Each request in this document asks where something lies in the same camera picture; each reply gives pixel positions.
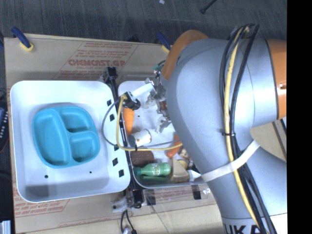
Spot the black cylinder on white bracket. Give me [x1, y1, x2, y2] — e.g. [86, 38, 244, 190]
[121, 84, 156, 111]

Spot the beige and brown toy food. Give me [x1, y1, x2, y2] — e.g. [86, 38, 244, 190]
[179, 148, 194, 170]

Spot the white plastic tray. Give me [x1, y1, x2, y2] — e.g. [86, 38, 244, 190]
[117, 80, 208, 189]
[9, 80, 131, 203]

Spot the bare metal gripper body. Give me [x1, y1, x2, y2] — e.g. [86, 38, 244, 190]
[145, 77, 171, 117]

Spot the blue divided plate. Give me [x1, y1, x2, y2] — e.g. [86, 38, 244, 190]
[31, 106, 101, 168]

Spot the tan pizza slice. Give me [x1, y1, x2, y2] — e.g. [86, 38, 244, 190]
[170, 156, 191, 183]

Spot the orange carrot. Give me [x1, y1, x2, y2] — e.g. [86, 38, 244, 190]
[122, 107, 136, 136]

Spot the orange sausage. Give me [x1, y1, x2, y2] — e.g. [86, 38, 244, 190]
[166, 134, 183, 159]

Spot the white packet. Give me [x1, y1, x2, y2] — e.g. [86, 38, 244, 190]
[187, 169, 202, 182]

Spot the white can with orange print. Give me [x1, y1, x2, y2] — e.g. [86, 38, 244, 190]
[129, 128, 152, 148]

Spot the brown cardboard board red print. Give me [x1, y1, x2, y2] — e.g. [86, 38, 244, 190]
[3, 33, 288, 234]

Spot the green plastic bottle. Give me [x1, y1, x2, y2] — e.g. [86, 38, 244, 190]
[133, 162, 172, 177]

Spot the black block with thin wires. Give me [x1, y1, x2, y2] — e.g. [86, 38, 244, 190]
[106, 66, 118, 82]
[126, 189, 145, 209]

